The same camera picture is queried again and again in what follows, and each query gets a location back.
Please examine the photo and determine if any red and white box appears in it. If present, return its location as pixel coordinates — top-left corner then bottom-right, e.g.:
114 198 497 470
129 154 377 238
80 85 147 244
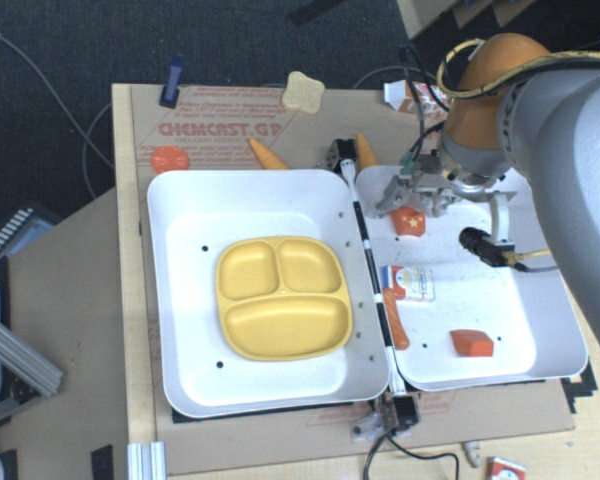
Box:
486 456 527 480

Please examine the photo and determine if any orange sausage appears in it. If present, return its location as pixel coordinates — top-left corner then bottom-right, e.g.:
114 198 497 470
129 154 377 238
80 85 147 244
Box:
382 287 411 351

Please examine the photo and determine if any beige toast bread slice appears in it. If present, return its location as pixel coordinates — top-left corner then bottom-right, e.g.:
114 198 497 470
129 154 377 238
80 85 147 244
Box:
280 71 327 116

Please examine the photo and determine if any brown cardboard board red print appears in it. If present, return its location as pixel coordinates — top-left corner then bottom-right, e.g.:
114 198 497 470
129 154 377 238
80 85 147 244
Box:
129 83 577 477

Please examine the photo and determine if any orange wedge block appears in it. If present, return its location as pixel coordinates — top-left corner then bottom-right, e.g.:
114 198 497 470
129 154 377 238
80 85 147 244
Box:
449 329 495 358

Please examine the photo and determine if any black cylinder on white bracket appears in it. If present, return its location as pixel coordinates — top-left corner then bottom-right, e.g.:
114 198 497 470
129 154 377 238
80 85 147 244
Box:
458 190 519 269

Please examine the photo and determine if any yellow divided plate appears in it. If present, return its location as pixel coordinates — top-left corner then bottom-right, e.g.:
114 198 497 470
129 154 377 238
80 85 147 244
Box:
214 235 355 362

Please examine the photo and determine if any white and red packet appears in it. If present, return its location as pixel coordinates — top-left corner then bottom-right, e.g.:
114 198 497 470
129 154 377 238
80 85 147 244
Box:
380 265 436 302

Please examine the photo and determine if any orange carrot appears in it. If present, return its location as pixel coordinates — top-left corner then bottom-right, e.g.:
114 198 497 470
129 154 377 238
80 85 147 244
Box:
248 137 290 171
355 132 380 170

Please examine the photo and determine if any orange round tomato slice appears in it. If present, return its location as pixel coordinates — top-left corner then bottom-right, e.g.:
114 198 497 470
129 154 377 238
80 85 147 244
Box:
150 145 190 174

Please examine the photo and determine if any white and orange carton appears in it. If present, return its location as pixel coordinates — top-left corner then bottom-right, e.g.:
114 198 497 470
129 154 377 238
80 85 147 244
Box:
383 81 449 117

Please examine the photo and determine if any thin black and white rod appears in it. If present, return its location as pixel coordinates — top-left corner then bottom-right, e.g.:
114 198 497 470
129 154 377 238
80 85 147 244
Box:
340 159 407 395

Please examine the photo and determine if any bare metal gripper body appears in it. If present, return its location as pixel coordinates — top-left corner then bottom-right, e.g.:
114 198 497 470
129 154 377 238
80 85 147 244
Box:
390 150 497 204

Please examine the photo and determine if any white plastic tray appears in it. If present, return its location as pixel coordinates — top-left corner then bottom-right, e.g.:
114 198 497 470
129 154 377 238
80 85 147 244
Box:
354 163 590 393
146 168 392 418

